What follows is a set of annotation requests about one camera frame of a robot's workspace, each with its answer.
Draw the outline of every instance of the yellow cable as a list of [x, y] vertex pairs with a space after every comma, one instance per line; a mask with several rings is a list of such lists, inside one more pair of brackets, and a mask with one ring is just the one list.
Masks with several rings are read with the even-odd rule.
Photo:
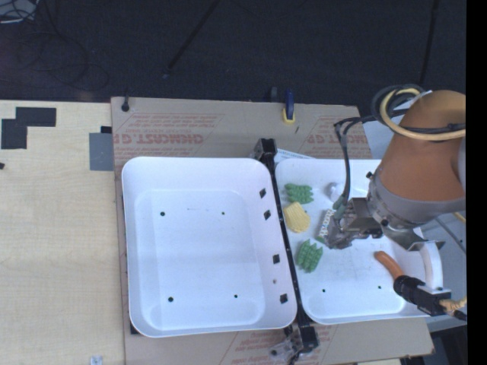
[[460, 212], [454, 212], [454, 215], [459, 221], [466, 224], [466, 218]]
[[421, 132], [410, 131], [394, 123], [389, 115], [387, 115], [387, 103], [394, 94], [407, 93], [412, 93], [416, 95], [420, 94], [419, 90], [414, 88], [401, 89], [398, 91], [392, 90], [388, 93], [388, 95], [385, 96], [385, 98], [382, 100], [382, 103], [380, 103], [380, 116], [382, 116], [382, 120], [384, 121], [384, 123], [386, 123], [393, 131], [397, 132], [398, 134], [405, 135], [406, 137], [422, 139], [423, 141], [446, 141], [448, 139], [455, 139], [465, 136], [465, 129], [455, 132], [442, 132], [439, 134], [423, 134]]
[[443, 299], [440, 300], [440, 306], [443, 306], [447, 311], [456, 311], [466, 305], [466, 296], [461, 300]]

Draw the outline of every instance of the cardboard sheet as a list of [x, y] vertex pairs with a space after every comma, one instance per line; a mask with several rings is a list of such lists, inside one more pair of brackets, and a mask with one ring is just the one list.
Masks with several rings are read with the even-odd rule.
[[[129, 98], [129, 110], [124, 112], [124, 100], [114, 97], [111, 106], [126, 363], [278, 364], [269, 357], [269, 348], [284, 339], [281, 329], [170, 338], [131, 333], [120, 173], [127, 160], [139, 156], [249, 157], [260, 138], [274, 138], [283, 151], [342, 158], [333, 123], [358, 116], [357, 109], [295, 104], [296, 122], [288, 125], [282, 120], [281, 103]], [[348, 136], [351, 158], [371, 158], [360, 124]], [[413, 357], [433, 351], [424, 319], [316, 325], [315, 329], [320, 346], [300, 359], [303, 365]]]

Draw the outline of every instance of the dark floor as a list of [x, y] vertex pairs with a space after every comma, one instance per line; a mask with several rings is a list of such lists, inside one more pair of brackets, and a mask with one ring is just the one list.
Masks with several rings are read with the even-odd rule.
[[4, 100], [267, 101], [276, 87], [366, 115], [393, 84], [466, 93], [466, 0], [0, 0], [0, 13]]

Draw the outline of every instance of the green plastic object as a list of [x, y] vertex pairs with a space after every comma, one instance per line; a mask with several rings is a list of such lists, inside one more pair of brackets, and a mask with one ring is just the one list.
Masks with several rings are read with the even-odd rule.
[[311, 203], [313, 201], [313, 192], [310, 186], [299, 186], [293, 183], [284, 185], [290, 202], [298, 202], [300, 204]]
[[296, 265], [302, 267], [307, 272], [312, 272], [317, 268], [322, 255], [322, 246], [318, 248], [316, 243], [311, 244], [309, 239], [305, 240], [296, 255]]

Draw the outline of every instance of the white plastic piece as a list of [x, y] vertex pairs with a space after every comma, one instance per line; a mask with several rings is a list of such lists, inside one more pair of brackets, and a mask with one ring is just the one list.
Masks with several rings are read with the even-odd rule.
[[[352, 190], [350, 197], [365, 197], [368, 191], [368, 172], [374, 172], [380, 160], [350, 160]], [[316, 239], [320, 233], [326, 210], [333, 200], [325, 186], [345, 182], [344, 163], [341, 159], [287, 159], [276, 167], [282, 205], [288, 204], [284, 185], [295, 183], [313, 188], [314, 200], [306, 204], [311, 217], [307, 231], [290, 233], [293, 256], [307, 239]], [[345, 249], [323, 247], [317, 268], [310, 272], [297, 269], [303, 308], [312, 320], [324, 325], [378, 319], [425, 317], [417, 306], [406, 302], [393, 290], [393, 278], [374, 258], [383, 250], [393, 257], [406, 275], [425, 280], [425, 262], [420, 252], [409, 252], [397, 243], [382, 236], [373, 239], [353, 240]], [[433, 263], [434, 275], [441, 267]]]
[[443, 266], [435, 241], [423, 242], [419, 253], [425, 263], [425, 284], [431, 289], [443, 288]]
[[297, 304], [272, 179], [250, 158], [123, 167], [129, 314], [143, 335], [283, 328]]
[[332, 202], [336, 202], [343, 193], [344, 187], [345, 183], [337, 184], [336, 182], [331, 182], [326, 186], [325, 193]]
[[320, 227], [320, 232], [318, 233], [317, 235], [317, 239], [320, 241], [320, 242], [323, 242], [325, 243], [325, 239], [326, 239], [326, 236], [328, 235], [328, 226], [329, 226], [329, 221], [331, 220], [332, 216], [333, 216], [333, 213], [335, 211], [332, 210], [332, 209], [327, 209], [325, 211], [325, 217], [323, 219], [323, 223], [321, 224], [321, 227]]

